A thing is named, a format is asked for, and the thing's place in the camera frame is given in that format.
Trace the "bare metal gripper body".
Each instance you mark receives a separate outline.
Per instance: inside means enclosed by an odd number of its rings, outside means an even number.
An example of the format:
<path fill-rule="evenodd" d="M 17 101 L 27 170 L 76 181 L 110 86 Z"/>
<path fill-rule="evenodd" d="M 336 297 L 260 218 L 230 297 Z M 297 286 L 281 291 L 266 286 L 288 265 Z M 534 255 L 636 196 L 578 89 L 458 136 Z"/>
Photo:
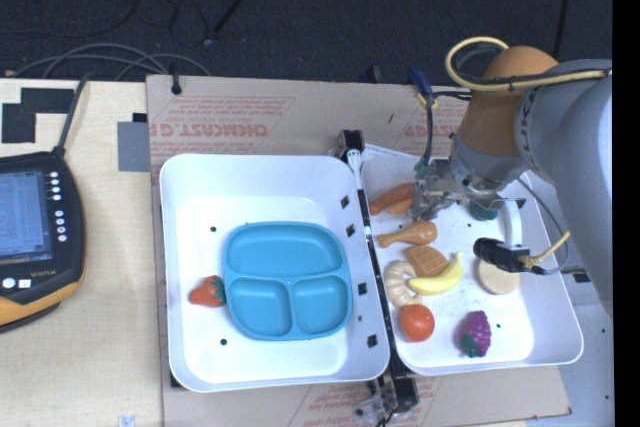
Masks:
<path fill-rule="evenodd" d="M 469 193 L 499 194 L 501 181 L 496 172 L 497 164 L 491 158 L 438 158 L 429 163 L 421 158 L 415 165 L 415 195 L 440 196 L 441 206 L 449 206 L 469 200 Z"/>

